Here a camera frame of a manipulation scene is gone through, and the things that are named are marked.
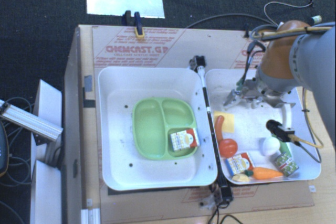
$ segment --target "toy carrot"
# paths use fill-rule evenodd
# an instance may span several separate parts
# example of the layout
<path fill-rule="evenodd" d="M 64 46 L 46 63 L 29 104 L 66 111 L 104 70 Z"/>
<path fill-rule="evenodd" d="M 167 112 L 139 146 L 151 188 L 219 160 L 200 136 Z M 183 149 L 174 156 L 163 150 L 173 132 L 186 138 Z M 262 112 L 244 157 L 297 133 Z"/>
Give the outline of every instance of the toy carrot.
<path fill-rule="evenodd" d="M 215 134 L 217 138 L 217 142 L 219 143 L 221 140 L 223 140 L 222 136 L 222 126 L 224 123 L 224 117 L 222 115 L 219 115 L 215 122 Z"/>
<path fill-rule="evenodd" d="M 271 179 L 274 177 L 283 176 L 282 172 L 264 167 L 254 167 L 252 171 L 245 170 L 245 174 L 247 176 L 253 176 L 255 179 L 258 180 Z"/>

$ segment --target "divided green plate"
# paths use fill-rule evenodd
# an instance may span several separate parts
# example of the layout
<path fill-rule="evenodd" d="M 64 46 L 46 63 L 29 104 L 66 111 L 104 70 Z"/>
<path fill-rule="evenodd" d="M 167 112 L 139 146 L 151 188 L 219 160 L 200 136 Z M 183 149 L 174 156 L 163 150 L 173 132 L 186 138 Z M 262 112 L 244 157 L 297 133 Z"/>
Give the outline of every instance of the divided green plate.
<path fill-rule="evenodd" d="M 196 148 L 173 151 L 170 134 L 196 128 L 192 108 L 173 98 L 147 98 L 133 108 L 133 136 L 139 153 L 148 159 L 179 159 L 193 155 Z"/>

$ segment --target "toy tomato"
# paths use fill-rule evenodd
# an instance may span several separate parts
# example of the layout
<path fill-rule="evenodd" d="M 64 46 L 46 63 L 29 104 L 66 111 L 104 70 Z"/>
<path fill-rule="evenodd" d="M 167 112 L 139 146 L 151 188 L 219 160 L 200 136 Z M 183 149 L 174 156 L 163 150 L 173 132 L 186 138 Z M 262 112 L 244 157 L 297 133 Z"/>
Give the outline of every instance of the toy tomato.
<path fill-rule="evenodd" d="M 231 138 L 223 139 L 219 143 L 219 153 L 221 157 L 230 158 L 237 153 L 237 142 Z"/>

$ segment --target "green can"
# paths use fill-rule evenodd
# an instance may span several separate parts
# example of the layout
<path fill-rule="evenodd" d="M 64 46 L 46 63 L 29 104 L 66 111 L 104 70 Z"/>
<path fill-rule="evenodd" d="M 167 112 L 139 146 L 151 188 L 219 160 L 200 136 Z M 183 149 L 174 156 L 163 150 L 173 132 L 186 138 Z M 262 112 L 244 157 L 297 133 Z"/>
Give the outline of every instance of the green can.
<path fill-rule="evenodd" d="M 290 176 L 297 169 L 299 169 L 297 163 L 291 156 L 288 155 L 287 152 L 283 152 L 281 155 L 279 155 L 275 159 L 275 163 L 285 176 Z"/>

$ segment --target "yellow block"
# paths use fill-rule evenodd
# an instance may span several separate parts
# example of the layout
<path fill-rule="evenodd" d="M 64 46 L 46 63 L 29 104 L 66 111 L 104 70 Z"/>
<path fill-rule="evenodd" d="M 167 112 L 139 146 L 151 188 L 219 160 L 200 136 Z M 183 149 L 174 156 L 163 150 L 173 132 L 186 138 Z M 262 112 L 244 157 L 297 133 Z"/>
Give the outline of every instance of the yellow block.
<path fill-rule="evenodd" d="M 225 113 L 222 111 L 214 111 L 214 121 L 216 122 L 216 119 L 218 116 L 224 117 L 224 123 L 222 126 L 222 132 L 225 133 L 235 133 L 235 116 L 233 114 Z"/>

